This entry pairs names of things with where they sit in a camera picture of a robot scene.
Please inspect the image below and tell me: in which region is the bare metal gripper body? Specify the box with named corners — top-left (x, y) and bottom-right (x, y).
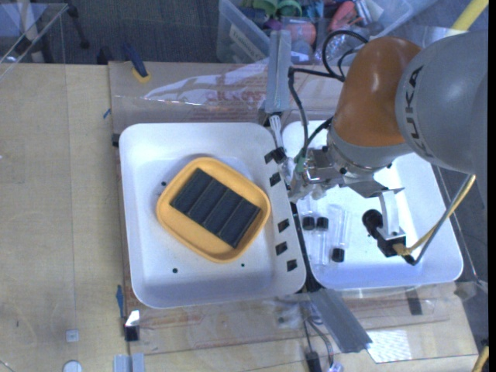
top-left (300, 148), bottom-right (390, 188)

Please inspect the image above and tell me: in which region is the clear plastic bottle black cap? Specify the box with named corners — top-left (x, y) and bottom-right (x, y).
top-left (314, 216), bottom-right (331, 266)
top-left (301, 195), bottom-right (317, 231)
top-left (328, 203), bottom-right (351, 264)

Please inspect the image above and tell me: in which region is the black ribbed rectangular block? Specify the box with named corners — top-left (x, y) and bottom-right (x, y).
top-left (170, 167), bottom-right (263, 249)

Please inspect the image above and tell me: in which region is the white plastic tray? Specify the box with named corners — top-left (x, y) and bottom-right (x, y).
top-left (281, 119), bottom-right (465, 291)
top-left (118, 122), bottom-right (308, 309)

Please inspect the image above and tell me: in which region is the yellow plate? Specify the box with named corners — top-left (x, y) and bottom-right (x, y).
top-left (155, 157), bottom-right (272, 264)

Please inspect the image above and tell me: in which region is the brown cardboard board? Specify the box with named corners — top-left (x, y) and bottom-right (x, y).
top-left (107, 60), bottom-right (481, 363)

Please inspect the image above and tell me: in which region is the large clear storage bin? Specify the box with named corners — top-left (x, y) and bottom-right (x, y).
top-left (215, 0), bottom-right (414, 66)

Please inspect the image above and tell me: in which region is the black cylinder on white bracket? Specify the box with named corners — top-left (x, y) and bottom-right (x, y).
top-left (362, 187), bottom-right (408, 258)

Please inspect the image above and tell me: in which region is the black block with thin wires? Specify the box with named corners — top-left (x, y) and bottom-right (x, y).
top-left (305, 350), bottom-right (322, 372)

